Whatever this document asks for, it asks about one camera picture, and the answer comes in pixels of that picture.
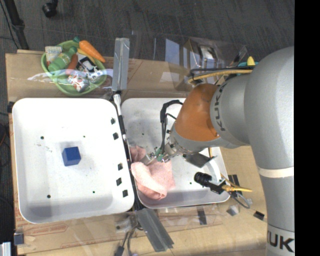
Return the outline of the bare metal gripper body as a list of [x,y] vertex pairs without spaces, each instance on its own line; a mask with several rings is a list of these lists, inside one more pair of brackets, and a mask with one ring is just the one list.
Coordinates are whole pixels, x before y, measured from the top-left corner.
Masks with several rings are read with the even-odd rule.
[[163,147],[156,147],[153,152],[149,154],[152,160],[166,163],[172,158],[180,155],[174,143],[166,143]]

